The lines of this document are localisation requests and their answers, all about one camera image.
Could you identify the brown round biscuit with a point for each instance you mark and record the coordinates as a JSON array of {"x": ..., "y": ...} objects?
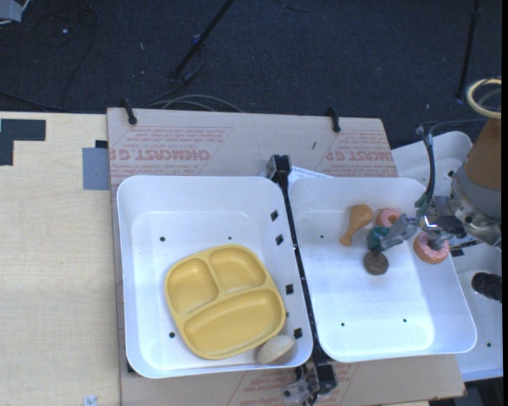
[{"x": 375, "y": 263}]

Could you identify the orange chicken drumstick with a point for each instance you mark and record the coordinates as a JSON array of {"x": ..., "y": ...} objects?
[{"x": 357, "y": 220}]

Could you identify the black cylinder on white bracket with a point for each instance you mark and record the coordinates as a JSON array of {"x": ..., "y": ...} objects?
[{"x": 487, "y": 285}]

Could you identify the thin black rod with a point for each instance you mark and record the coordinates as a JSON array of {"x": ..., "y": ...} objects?
[{"x": 298, "y": 252}]

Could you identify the orange doughnut with pink icing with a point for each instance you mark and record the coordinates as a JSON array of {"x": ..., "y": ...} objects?
[{"x": 427, "y": 254}]

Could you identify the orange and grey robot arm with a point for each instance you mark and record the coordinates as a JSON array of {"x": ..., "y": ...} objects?
[{"x": 486, "y": 155}]

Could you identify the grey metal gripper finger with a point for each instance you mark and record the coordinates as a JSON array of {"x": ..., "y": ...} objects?
[
  {"x": 437, "y": 239},
  {"x": 400, "y": 231}
]

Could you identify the yellow divided plate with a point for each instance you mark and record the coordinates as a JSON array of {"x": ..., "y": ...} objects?
[{"x": 233, "y": 315}]

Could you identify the white paper label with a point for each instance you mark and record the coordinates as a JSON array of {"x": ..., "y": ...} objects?
[{"x": 309, "y": 172}]

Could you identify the beige round bread bun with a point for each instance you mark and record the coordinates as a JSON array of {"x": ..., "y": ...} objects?
[{"x": 275, "y": 349}]

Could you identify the white plastic tray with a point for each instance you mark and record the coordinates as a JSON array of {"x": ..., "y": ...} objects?
[
  {"x": 152, "y": 201},
  {"x": 364, "y": 307}
]

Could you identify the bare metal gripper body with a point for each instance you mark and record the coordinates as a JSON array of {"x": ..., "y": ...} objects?
[{"x": 448, "y": 220}]

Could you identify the green broccoli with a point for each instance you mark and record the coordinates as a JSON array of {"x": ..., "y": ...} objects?
[{"x": 374, "y": 236}]

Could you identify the small pink doughnut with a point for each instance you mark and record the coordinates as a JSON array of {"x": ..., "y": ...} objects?
[{"x": 385, "y": 216}]

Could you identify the brown cardboard board red print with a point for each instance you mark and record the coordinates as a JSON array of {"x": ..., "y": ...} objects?
[{"x": 245, "y": 146}]

